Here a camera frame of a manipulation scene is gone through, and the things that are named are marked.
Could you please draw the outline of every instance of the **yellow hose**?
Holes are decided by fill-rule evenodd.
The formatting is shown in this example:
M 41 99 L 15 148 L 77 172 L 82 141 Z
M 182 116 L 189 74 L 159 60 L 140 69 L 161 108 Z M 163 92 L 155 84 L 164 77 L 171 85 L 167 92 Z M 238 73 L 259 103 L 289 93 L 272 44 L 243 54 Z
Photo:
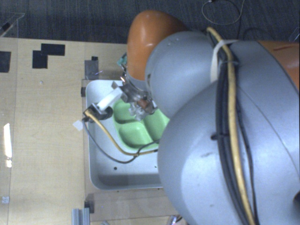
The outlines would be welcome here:
M 206 31 L 211 33 L 218 42 L 222 40 L 221 36 L 213 28 L 208 27 Z M 243 207 L 246 212 L 247 220 L 250 225 L 255 225 L 255 220 L 248 199 L 244 174 L 240 160 L 240 148 L 236 125 L 236 79 L 234 66 L 232 63 L 233 55 L 227 45 L 223 45 L 222 48 L 227 55 L 228 61 L 228 124 L 234 173 L 237 179 L 237 185 L 239 188 L 239 193 L 242 199 Z
M 84 115 L 89 117 L 90 119 L 92 119 L 104 132 L 105 134 L 109 137 L 109 139 L 112 141 L 112 143 L 115 145 L 115 147 L 123 154 L 128 155 L 128 156 L 134 156 L 134 157 L 138 157 L 139 155 L 146 155 L 146 154 L 150 154 L 155 152 L 156 150 L 150 150 L 150 151 L 146 151 L 146 152 L 140 152 L 140 153 L 130 153 L 130 152 L 126 152 L 124 151 L 118 144 L 117 142 L 114 140 L 114 138 L 112 137 L 112 135 L 109 133 L 109 131 L 103 126 L 103 124 L 90 112 L 89 109 L 87 109 L 84 112 Z

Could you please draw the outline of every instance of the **carpeted floor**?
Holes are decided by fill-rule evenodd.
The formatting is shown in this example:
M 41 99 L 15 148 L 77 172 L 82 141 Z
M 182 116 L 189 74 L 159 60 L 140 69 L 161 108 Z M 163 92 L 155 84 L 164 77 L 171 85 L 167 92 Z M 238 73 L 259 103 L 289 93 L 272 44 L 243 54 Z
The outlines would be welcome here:
M 19 37 L 126 43 L 133 18 L 157 9 L 181 19 L 190 29 L 216 28 L 229 39 L 288 40 L 299 27 L 300 0 L 246 0 L 241 19 L 214 25 L 201 13 L 207 0 L 0 0 L 0 14 L 25 13 Z M 217 23 L 239 16 L 243 0 L 216 0 L 204 7 Z M 0 17 L 0 25 L 6 18 Z

